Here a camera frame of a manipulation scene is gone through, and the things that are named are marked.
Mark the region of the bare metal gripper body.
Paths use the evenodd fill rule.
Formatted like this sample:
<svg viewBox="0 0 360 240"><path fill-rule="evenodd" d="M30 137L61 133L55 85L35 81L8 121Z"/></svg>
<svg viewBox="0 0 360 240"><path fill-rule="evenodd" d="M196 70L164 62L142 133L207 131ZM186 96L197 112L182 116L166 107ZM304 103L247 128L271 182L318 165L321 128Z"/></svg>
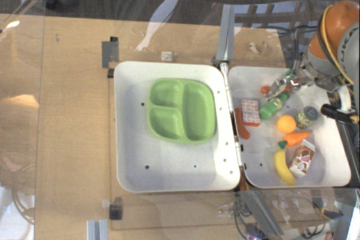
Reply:
<svg viewBox="0 0 360 240"><path fill-rule="evenodd" d="M317 86L331 92L331 76L315 69L311 64L298 64L296 68L287 71L286 82L294 89Z"/></svg>

